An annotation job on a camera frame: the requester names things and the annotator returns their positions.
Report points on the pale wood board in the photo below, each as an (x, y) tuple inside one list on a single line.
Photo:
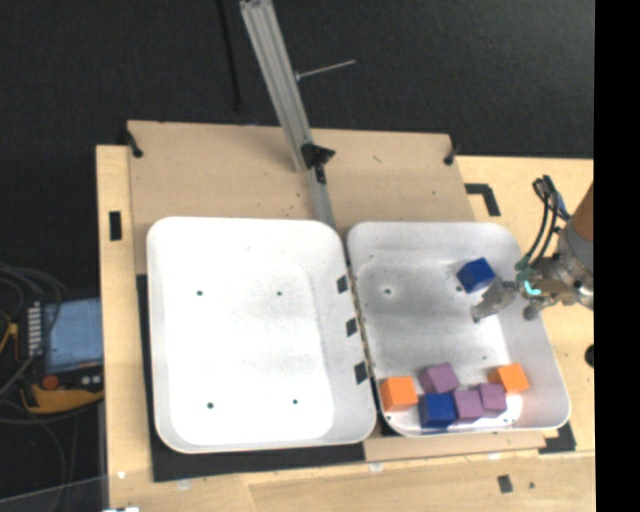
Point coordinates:
[(225, 175)]

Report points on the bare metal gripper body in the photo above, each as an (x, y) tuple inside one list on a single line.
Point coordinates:
[(560, 285)]

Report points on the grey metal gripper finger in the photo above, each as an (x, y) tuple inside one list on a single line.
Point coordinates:
[(496, 299)]

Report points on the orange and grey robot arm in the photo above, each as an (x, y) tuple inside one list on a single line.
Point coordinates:
[(582, 225)]

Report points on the blue cube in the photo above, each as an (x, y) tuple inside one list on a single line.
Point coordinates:
[(437, 411), (475, 274)]

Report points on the thin black and white rod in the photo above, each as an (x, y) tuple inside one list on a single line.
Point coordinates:
[(364, 346)]

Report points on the white plastic tray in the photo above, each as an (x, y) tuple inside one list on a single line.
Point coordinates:
[(425, 330), (250, 340)]

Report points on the purple cube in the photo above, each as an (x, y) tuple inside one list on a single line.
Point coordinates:
[(468, 404), (493, 397), (440, 378)]

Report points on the orange cube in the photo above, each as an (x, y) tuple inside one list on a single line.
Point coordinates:
[(398, 393), (511, 378)]

